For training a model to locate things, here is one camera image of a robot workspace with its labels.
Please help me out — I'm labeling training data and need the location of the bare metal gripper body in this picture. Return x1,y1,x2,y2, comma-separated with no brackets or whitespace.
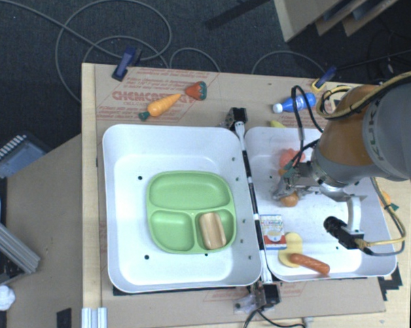
281,160,346,202

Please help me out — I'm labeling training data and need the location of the orange round toy food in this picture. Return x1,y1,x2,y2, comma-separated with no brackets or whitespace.
279,191,300,209

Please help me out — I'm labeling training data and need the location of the thin black and white rod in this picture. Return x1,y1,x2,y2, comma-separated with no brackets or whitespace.
228,121,280,285

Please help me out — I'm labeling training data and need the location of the white plastic tray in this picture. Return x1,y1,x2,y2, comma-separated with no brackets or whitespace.
94,122,270,300
236,124,405,288

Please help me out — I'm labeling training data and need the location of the small printed carton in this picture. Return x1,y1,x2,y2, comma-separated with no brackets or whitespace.
257,213,289,252

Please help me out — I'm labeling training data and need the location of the orange red sausage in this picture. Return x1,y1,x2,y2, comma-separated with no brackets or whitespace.
289,252,332,276

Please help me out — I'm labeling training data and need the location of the blue bottle with white cap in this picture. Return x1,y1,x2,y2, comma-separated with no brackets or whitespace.
272,91,318,116

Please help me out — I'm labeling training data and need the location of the tan bread roll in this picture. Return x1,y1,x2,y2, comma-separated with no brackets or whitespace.
197,211,229,251

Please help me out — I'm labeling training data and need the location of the orange toy with green tip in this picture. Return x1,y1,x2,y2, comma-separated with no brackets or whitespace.
378,189,400,212

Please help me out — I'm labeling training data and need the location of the green divided plate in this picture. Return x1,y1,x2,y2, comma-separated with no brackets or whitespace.
143,168,240,258

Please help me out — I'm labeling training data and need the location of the red strawberry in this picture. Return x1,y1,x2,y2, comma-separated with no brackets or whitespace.
184,79,209,102

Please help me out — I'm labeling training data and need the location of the orange carrot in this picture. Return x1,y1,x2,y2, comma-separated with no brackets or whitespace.
137,91,183,124

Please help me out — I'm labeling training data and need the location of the brown cardboard board red print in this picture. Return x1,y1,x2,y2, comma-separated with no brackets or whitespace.
82,65,397,328

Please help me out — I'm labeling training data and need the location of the black cylinder on white bracket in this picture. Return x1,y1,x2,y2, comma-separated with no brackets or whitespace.
321,192,369,251

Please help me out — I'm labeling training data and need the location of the black block with thin wires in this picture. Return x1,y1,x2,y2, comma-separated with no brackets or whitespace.
249,282,283,312
223,107,249,130

